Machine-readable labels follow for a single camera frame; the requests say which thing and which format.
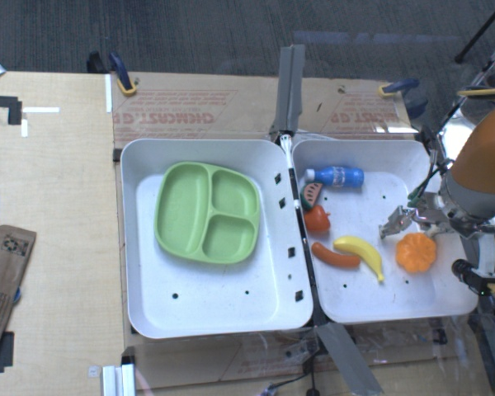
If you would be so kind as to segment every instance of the hot dog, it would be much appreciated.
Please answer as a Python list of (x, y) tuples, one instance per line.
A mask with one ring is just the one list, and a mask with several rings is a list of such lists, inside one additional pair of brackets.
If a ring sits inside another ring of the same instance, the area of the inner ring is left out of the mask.
[(312, 254), (322, 262), (343, 268), (356, 268), (361, 262), (360, 257), (357, 255), (338, 254), (337, 252), (330, 251), (320, 242), (313, 243)]

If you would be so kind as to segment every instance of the yellow banana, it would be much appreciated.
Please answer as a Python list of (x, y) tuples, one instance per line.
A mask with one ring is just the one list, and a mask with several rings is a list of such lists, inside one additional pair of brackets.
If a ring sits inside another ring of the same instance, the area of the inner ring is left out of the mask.
[(381, 272), (381, 255), (378, 250), (357, 236), (341, 236), (333, 241), (334, 249), (338, 251), (349, 252), (358, 255), (378, 276), (378, 281), (383, 281), (383, 273)]

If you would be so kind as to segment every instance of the orange pumpkin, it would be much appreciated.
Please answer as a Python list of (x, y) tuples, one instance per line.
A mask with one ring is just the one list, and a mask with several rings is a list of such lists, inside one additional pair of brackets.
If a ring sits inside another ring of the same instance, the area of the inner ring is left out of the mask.
[(424, 233), (408, 233), (396, 244), (396, 262), (409, 273), (427, 271), (436, 260), (436, 243)]

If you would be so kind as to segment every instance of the toy food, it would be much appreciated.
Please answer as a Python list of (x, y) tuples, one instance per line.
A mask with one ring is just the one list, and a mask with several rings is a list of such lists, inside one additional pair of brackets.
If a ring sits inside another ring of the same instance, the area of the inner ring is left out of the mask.
[(349, 252), (356, 254), (363, 259), (364, 262), (376, 273), (378, 281), (383, 281), (384, 276), (381, 272), (381, 255), (378, 250), (357, 236), (341, 236), (333, 241), (334, 249), (338, 251)]
[(424, 233), (408, 233), (396, 243), (396, 262), (409, 273), (427, 271), (436, 260), (436, 243)]
[(305, 210), (311, 210), (314, 207), (321, 188), (323, 188), (323, 184), (320, 182), (307, 183), (303, 186), (303, 190), (300, 192), (300, 201)]
[(310, 232), (327, 232), (330, 229), (329, 215), (321, 205), (314, 205), (304, 213), (304, 225)]
[(312, 254), (322, 262), (331, 266), (355, 268), (360, 265), (361, 259), (357, 255), (342, 255), (330, 251), (320, 242), (314, 242), (312, 245)]

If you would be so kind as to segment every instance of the wooden table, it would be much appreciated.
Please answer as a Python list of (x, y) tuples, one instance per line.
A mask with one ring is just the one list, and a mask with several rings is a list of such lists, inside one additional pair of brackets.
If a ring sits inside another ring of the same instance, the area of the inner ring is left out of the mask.
[[(18, 97), (24, 107), (59, 108), (26, 115), (26, 137), (0, 108), (0, 224), (37, 232), (7, 326), (15, 333), (14, 360), (0, 374), (0, 395), (98, 395), (101, 367), (119, 365), (124, 350), (118, 167), (105, 77), (9, 72), (0, 77), (0, 96)], [(489, 394), (477, 343), (465, 331), (461, 336), (463, 359), (378, 365), (373, 372), (386, 394)], [(337, 371), (315, 378), (323, 396), (350, 394)], [(143, 393), (259, 394), (280, 380)], [(279, 394), (304, 395), (310, 385), (302, 379)]]

